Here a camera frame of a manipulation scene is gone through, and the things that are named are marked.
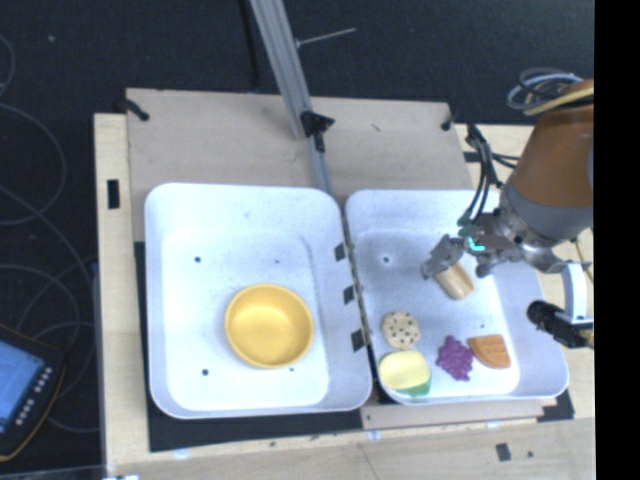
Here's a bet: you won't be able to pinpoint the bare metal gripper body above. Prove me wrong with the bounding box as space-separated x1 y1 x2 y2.
462 212 564 279

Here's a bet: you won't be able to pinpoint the tan bread roll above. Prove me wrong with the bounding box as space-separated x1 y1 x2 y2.
433 261 476 301

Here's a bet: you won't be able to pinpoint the white plastic tray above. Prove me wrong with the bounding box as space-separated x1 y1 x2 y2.
144 182 374 420
343 189 571 406

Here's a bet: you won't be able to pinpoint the chocolate chip biscuit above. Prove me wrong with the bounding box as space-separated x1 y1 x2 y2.
381 310 421 352

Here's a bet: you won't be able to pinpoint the thin black and white rod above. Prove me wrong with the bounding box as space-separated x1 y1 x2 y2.
340 207 377 369

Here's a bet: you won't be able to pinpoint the purple grapes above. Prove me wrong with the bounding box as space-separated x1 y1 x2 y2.
435 335 475 383

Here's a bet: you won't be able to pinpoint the orange pizza slice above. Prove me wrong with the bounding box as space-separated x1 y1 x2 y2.
467 334 513 370

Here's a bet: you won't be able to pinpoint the yellow and green toy food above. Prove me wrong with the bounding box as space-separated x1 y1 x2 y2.
378 350 433 399

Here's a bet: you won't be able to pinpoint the yellow bowl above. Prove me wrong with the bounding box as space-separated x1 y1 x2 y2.
224 282 316 370

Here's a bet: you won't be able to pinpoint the pale brown flat board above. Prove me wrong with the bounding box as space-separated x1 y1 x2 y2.
124 87 559 430

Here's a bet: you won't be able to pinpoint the black cylinder on white bracket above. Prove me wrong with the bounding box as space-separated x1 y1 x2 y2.
526 261 595 349

